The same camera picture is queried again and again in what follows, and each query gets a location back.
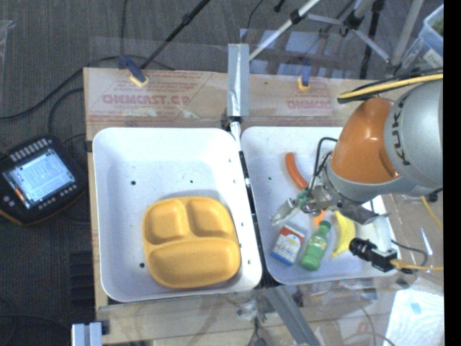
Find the green plastic bottle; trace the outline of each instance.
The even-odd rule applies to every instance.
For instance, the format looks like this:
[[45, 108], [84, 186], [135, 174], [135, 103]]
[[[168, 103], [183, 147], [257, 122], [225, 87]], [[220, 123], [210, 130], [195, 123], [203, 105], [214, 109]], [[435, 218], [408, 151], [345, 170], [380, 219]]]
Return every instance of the green plastic bottle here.
[[320, 267], [320, 261], [328, 246], [326, 234], [330, 231], [330, 228], [331, 224], [328, 221], [321, 221], [318, 231], [309, 238], [308, 246], [301, 259], [303, 268], [314, 271]]

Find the cable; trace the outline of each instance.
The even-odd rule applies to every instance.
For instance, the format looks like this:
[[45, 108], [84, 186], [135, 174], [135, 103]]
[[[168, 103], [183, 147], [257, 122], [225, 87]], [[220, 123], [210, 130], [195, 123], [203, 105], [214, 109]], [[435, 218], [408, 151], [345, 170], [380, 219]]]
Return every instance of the cable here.
[[263, 346], [263, 345], [266, 344], [264, 339], [259, 336], [258, 329], [259, 329], [258, 316], [255, 316], [254, 317], [254, 331], [253, 331], [253, 334], [251, 335], [251, 338], [250, 338], [250, 341], [248, 343], [248, 346], [252, 346], [252, 345], [261, 345], [261, 346]]
[[255, 7], [253, 8], [253, 10], [251, 11], [250, 16], [249, 16], [249, 18], [248, 18], [248, 24], [246, 25], [246, 30], [249, 30], [251, 18], [253, 17], [254, 12], [259, 8], [259, 5], [261, 5], [263, 1], [264, 1], [264, 0], [259, 0], [259, 3], [256, 4], [256, 6], [255, 6]]
[[438, 227], [441, 229], [441, 230], [444, 230], [444, 225], [443, 223], [437, 218], [437, 216], [434, 214], [434, 211], [431, 209], [431, 207], [429, 206], [429, 203], [427, 202], [426, 198], [424, 196], [421, 196], [421, 201], [423, 202], [424, 204], [424, 207], [426, 208], [427, 212], [429, 213], [429, 215], [432, 217], [432, 219], [434, 219], [434, 222], [436, 223], [436, 225], [438, 225]]
[[[332, 137], [322, 137], [320, 139], [320, 141], [318, 142], [317, 144], [317, 151], [316, 151], [316, 154], [315, 154], [315, 164], [314, 164], [314, 170], [313, 170], [313, 174], [312, 174], [312, 177], [310, 178], [310, 182], [309, 182], [309, 185], [304, 189], [304, 191], [306, 191], [305, 193], [305, 196], [309, 196], [312, 191], [313, 191], [313, 188], [314, 188], [314, 184], [315, 184], [315, 180], [317, 179], [317, 177], [320, 175], [320, 172], [322, 171], [322, 169], [325, 167], [325, 164], [326, 164], [326, 160], [328, 159], [328, 157], [330, 156], [331, 153], [327, 153], [325, 158], [323, 158], [323, 161], [321, 163], [321, 167], [319, 167], [318, 165], [318, 162], [319, 162], [319, 159], [320, 159], [320, 151], [321, 151], [321, 147], [322, 147], [322, 143], [324, 141], [334, 141], [334, 142], [337, 142], [338, 140], [336, 138], [332, 138]], [[307, 209], [307, 206], [303, 206], [301, 208], [301, 210], [306, 213], [306, 214], [309, 214], [309, 213], [312, 213], [314, 210], [308, 210]]]
[[168, 36], [160, 46], [154, 50], [154, 52], [149, 56], [149, 58], [140, 66], [141, 69], [146, 69], [146, 67], [153, 61], [153, 59], [158, 56], [164, 48], [195, 18], [197, 14], [199, 14], [203, 8], [207, 6], [207, 4], [211, 0], [201, 0], [200, 3], [189, 13], [185, 14], [182, 17], [182, 21], [178, 27], [176, 27], [173, 32]]
[[386, 336], [383, 336], [382, 334], [379, 334], [379, 333], [376, 333], [376, 332], [360, 332], [360, 333], [355, 333], [351, 336], [348, 336], [346, 338], [343, 339], [344, 342], [346, 341], [349, 341], [351, 338], [354, 338], [354, 337], [357, 337], [357, 336], [362, 336], [363, 334], [371, 334], [371, 335], [375, 335], [375, 336], [378, 336], [379, 338], [382, 338], [383, 340], [385, 340], [386, 342], [388, 342], [390, 344], [390, 346], [396, 346], [394, 342], [392, 342], [391, 340], [389, 340]]
[[397, 269], [416, 269], [416, 270], [433, 270], [433, 271], [442, 271], [444, 269], [443, 266], [441, 267], [424, 267], [422, 265], [413, 265], [407, 262], [404, 262], [400, 259], [392, 259], [390, 263]]
[[74, 135], [74, 136], [71, 136], [71, 137], [67, 138], [66, 140], [63, 141], [63, 143], [67, 143], [69, 141], [72, 141], [75, 138], [85, 137], [85, 136], [86, 136], [85, 133], [79, 133], [78, 135]]
[[63, 83], [61, 83], [59, 86], [57, 86], [52, 92], [50, 92], [47, 96], [45, 96], [42, 100], [40, 100], [37, 104], [34, 106], [30, 107], [27, 110], [24, 110], [22, 112], [19, 112], [17, 114], [13, 115], [7, 115], [6, 117], [0, 117], [0, 120], [12, 120], [27, 114], [30, 114], [31, 112], [35, 111], [42, 105], [44, 105], [48, 100], [50, 100], [60, 89], [62, 89], [68, 82], [70, 82], [73, 78], [77, 77], [80, 73], [83, 72], [83, 69], [79, 69], [76, 71], [74, 74], [72, 74], [70, 77], [68, 77]]
[[41, 315], [36, 315], [36, 314], [20, 314], [20, 313], [5, 313], [5, 314], [0, 314], [0, 318], [28, 318], [28, 319], [36, 319], [36, 320], [41, 320], [41, 321], [46, 321], [47, 323], [54, 324], [56, 326], [59, 326], [61, 329], [66, 330], [67, 332], [71, 331], [71, 328], [66, 326], [63, 323], [60, 323], [57, 320], [47, 318], [46, 316], [41, 316]]
[[[390, 240], [393, 244], [403, 248], [403, 249], [406, 249], [406, 250], [410, 250], [410, 251], [414, 251], [414, 252], [418, 252], [419, 254], [423, 255], [424, 256], [424, 259], [422, 261], [422, 263], [419, 265], [421, 267], [423, 267], [424, 265], [426, 265], [427, 261], [429, 260], [429, 256], [427, 254], [427, 252], [423, 251], [423, 250], [420, 250], [420, 249], [415, 249], [414, 247], [408, 247], [408, 246], [405, 246], [405, 245], [402, 245], [402, 244], [399, 244], [398, 242], [394, 241], [393, 239]], [[406, 274], [415, 274], [417, 273], [418, 270], [404, 270], [404, 273]]]
[[443, 73], [443, 70], [444, 70], [444, 67], [440, 66], [437, 68], [430, 68], [430, 69], [424, 69], [422, 71], [414, 71], [414, 72], [409, 72], [407, 74], [400, 74], [399, 76], [392, 76], [387, 79], [382, 79], [380, 81], [374, 81], [369, 84], [364, 84], [362, 86], [357, 87], [354, 91], [357, 91], [359, 89], [366, 89], [367, 87], [375, 86], [377, 84], [385, 84], [385, 83], [392, 82], [392, 81], [400, 81], [400, 80], [411, 79], [415, 77], [428, 76], [429, 74], [440, 74], [440, 73]]
[[127, 14], [127, 6], [128, 0], [123, 2], [123, 10], [122, 10], [122, 23], [120, 27], [120, 53], [122, 55], [125, 54], [125, 23], [126, 23], [126, 14]]
[[82, 92], [84, 90], [83, 87], [79, 87], [78, 89], [72, 89], [67, 91], [64, 95], [62, 95], [56, 102], [54, 103], [53, 107], [51, 108], [50, 112], [48, 113], [48, 121], [47, 121], [47, 132], [49, 134], [53, 133], [53, 115], [56, 109], [58, 108], [59, 104], [67, 98], [67, 96], [75, 94], [77, 92]]
[[[12, 310], [12, 312], [14, 312], [14, 313], [17, 312], [14, 305], [11, 302], [9, 302], [8, 300], [6, 300], [5, 298], [1, 297], [1, 296], [0, 296], [0, 302], [5, 303]], [[8, 337], [6, 338], [6, 341], [4, 343], [2, 343], [1, 346], [7, 346], [11, 342], [13, 337], [14, 337], [14, 333], [16, 332], [16, 329], [17, 329], [16, 319], [12, 319], [12, 323], [13, 323], [12, 329], [11, 329]]]
[[347, 102], [352, 102], [361, 99], [368, 99], [376, 94], [381, 92], [387, 92], [393, 89], [399, 89], [401, 87], [409, 86], [411, 84], [418, 84], [421, 82], [429, 81], [438, 81], [443, 79], [443, 74], [432, 74], [428, 76], [416, 77], [412, 79], [404, 79], [401, 81], [396, 81], [391, 84], [378, 84], [374, 86], [367, 87], [366, 89], [354, 90], [352, 92], [343, 92], [336, 97], [336, 100], [339, 104], [345, 104]]
[[360, 307], [360, 310], [363, 311], [363, 314], [365, 314], [365, 316], [367, 317], [367, 320], [368, 322], [370, 323], [370, 327], [372, 327], [372, 335], [373, 335], [373, 345], [376, 346], [376, 329], [375, 329], [375, 324], [373, 323], [373, 320], [372, 320], [372, 317], [368, 314], [368, 312], [365, 310], [365, 307], [363, 307], [362, 305], [360, 305], [359, 303], [357, 304], [358, 307]]

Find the yellow banana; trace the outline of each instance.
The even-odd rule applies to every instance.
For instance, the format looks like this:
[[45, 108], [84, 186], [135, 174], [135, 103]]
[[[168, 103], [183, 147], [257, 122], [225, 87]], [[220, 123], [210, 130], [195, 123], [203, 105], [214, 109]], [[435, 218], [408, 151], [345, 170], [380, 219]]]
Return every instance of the yellow banana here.
[[331, 253], [332, 257], [337, 257], [342, 252], [349, 250], [349, 244], [355, 237], [355, 224], [352, 220], [336, 211], [336, 219], [339, 223], [339, 240], [335, 250]]

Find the yellow plastic plate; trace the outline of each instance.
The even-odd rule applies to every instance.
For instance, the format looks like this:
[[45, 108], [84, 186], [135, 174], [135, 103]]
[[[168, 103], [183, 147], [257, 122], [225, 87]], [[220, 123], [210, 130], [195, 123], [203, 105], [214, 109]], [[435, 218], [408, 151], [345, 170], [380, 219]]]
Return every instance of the yellow plastic plate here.
[[145, 211], [143, 243], [152, 277], [168, 288], [200, 288], [232, 278], [241, 263], [230, 213], [205, 196], [160, 200]]

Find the white pole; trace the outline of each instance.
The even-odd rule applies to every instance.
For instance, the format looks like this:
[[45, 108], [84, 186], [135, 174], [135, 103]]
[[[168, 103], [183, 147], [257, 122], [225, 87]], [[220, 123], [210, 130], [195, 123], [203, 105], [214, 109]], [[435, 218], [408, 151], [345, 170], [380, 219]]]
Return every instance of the white pole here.
[[[304, 6], [299, 8], [298, 14], [302, 17], [309, 10], [311, 10], [320, 0], [309, 0]], [[267, 46], [269, 46], [273, 41], [275, 41], [283, 32], [288, 30], [292, 26], [291, 19], [287, 20], [277, 31], [272, 33], [264, 42], [258, 46], [258, 48], [250, 54], [249, 60], [253, 60], [257, 57]]]

